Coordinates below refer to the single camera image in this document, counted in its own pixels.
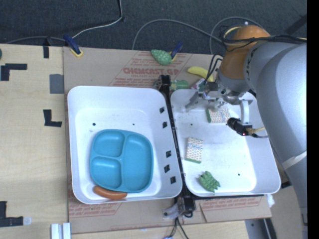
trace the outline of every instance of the green toy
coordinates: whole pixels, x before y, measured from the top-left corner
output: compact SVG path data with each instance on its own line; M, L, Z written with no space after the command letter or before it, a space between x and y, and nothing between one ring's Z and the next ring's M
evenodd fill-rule
M169 52L164 50L151 50L152 56L162 66L172 63L171 55Z
M215 190L218 189L218 187L220 187L219 182L208 171L205 171L199 177L199 183L201 184L201 186L203 186L204 189L214 193Z

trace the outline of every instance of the cardboard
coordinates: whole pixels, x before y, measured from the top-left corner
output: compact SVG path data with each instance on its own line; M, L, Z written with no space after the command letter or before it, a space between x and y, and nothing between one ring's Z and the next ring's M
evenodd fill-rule
M150 88L159 75L171 80L187 80L195 85L200 77L187 73L191 66L208 68L212 55L178 53L173 63L162 66L148 51L81 48L83 56L76 57L68 47L63 48L65 101L76 86L126 86ZM68 171L68 210L73 234L171 226L163 209L173 205L173 199L86 205L72 192L69 151L68 110L65 105L66 152ZM192 218L184 224L236 221L271 217L266 196L216 198L196 200Z

